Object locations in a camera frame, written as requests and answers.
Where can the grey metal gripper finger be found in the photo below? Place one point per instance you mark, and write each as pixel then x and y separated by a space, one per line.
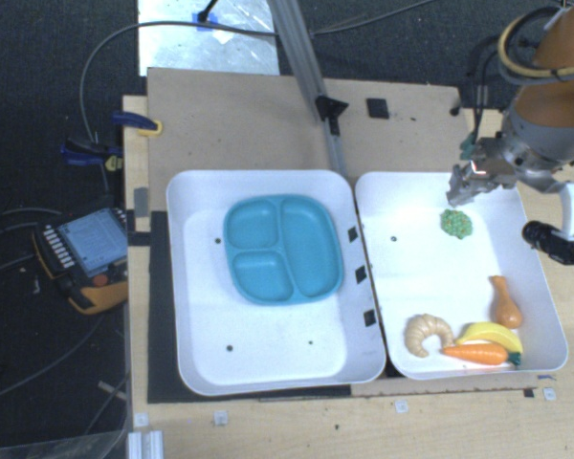
pixel 476 190
pixel 457 187

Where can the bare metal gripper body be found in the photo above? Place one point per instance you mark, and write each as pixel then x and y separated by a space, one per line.
pixel 497 163

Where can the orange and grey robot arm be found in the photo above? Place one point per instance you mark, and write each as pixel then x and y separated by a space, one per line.
pixel 555 108

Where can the green grapes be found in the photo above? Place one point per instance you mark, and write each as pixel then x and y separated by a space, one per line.
pixel 456 224

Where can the white plastic tray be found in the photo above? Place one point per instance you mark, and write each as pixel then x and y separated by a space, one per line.
pixel 268 342
pixel 426 280

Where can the brown chicken drumstick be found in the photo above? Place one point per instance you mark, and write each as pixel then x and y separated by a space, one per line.
pixel 506 309

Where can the yellow banana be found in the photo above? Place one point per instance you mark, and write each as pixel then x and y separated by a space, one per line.
pixel 495 334

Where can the beige croissant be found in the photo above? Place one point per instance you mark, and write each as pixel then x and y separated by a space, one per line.
pixel 423 330

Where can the orange carrot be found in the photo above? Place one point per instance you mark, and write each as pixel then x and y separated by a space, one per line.
pixel 478 353

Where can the blue divided plate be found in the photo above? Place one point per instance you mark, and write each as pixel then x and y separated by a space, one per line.
pixel 287 246

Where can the brown cardboard board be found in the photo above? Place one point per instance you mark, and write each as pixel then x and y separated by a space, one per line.
pixel 249 127

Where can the black cylinder on white bracket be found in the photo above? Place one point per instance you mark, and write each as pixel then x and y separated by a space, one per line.
pixel 552 244

